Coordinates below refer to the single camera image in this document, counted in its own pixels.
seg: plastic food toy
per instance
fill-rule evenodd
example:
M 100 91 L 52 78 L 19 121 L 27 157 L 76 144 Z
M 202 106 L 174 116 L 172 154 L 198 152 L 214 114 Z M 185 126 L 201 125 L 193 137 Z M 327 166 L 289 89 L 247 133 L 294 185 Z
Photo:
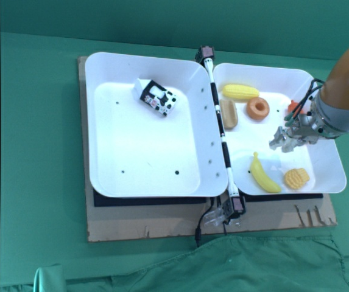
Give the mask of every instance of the plastic food toy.
M 291 100 L 291 103 L 288 106 L 288 113 L 291 113 L 295 107 L 298 105 L 298 102 L 295 102 L 294 100 Z
M 278 193 L 281 192 L 281 187 L 274 180 L 272 180 L 264 171 L 261 162 L 258 159 L 258 153 L 254 152 L 254 158 L 250 165 L 250 172 L 255 181 L 267 192 Z
M 309 175 L 304 168 L 292 169 L 284 174 L 284 182 L 291 189 L 299 189 L 309 181 Z
M 220 111 L 222 113 L 223 126 L 226 129 L 234 128 L 238 124 L 238 114 L 235 103 L 232 100 L 220 100 Z
M 134 89 L 140 99 L 167 116 L 177 101 L 177 96 L 153 80 L 138 79 Z
M 237 100 L 249 100 L 259 96 L 259 91 L 256 88 L 248 85 L 225 85 L 222 93 L 225 97 L 230 97 Z
M 254 120 L 263 120 L 269 114 L 269 110 L 269 104 L 262 97 L 253 97 L 247 102 L 247 114 Z

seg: cable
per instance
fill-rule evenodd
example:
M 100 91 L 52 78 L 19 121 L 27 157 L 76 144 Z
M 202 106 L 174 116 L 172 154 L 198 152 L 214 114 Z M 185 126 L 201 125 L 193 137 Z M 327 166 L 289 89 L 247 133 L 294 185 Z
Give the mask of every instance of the cable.
M 216 197 L 216 206 L 219 207 L 222 205 L 222 198 L 220 196 Z
M 200 246 L 200 241 L 201 241 L 201 221 L 203 219 L 203 217 L 212 209 L 214 201 L 215 201 L 215 197 L 211 197 L 210 198 L 211 201 L 211 206 L 203 213 L 203 215 L 200 217 L 199 219 L 199 224 L 197 225 L 197 228 L 195 230 L 195 234 L 194 234 L 194 240 L 196 241 L 196 245 L 197 247 Z
M 223 222 L 224 236 L 227 236 L 227 230 L 226 230 L 226 228 L 225 228 L 225 225 L 226 225 L 226 224 L 228 224 L 228 223 L 224 223 L 224 222 Z
M 291 114 L 292 114 L 292 121 L 295 120 L 298 116 L 298 114 L 300 114 L 300 111 L 303 109 L 304 107 L 304 104 L 307 102 L 307 99 L 308 97 L 314 93 L 316 90 L 320 89 L 322 87 L 322 85 L 318 85 L 316 88 L 313 89 L 314 87 L 314 83 L 315 82 L 320 82 L 321 84 L 324 83 L 323 80 L 319 80 L 319 79 L 316 79 L 314 78 L 312 81 L 311 81 L 311 84 L 307 90 L 307 93 L 306 95 L 304 96 L 304 98 L 302 98 L 301 101 L 299 101 L 296 105 L 296 107 L 292 110 Z

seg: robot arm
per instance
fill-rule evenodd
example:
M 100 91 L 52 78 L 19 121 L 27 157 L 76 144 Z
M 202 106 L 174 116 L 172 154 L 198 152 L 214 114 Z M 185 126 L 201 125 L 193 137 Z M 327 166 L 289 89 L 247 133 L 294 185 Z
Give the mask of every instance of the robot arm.
M 307 99 L 311 100 L 310 111 L 300 114 Z M 318 79 L 311 82 L 296 109 L 284 119 L 285 127 L 278 127 L 269 147 L 273 150 L 281 147 L 285 153 L 293 151 L 296 146 L 316 144 L 319 138 L 335 139 L 349 133 L 349 49 L 325 82 Z

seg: green backdrop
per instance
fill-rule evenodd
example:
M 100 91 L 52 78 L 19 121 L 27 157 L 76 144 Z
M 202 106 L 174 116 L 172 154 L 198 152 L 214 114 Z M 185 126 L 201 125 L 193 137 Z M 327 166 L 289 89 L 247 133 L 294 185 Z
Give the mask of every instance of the green backdrop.
M 349 0 L 0 0 L 1 31 L 338 59 Z

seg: hole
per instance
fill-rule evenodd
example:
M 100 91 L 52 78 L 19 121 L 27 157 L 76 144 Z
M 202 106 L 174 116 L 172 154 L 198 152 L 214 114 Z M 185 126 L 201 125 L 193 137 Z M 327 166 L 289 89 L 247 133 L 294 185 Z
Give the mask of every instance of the hole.
M 257 104 L 255 104 L 255 108 L 259 111 L 262 111 L 265 109 L 265 105 L 262 103 L 257 103 Z

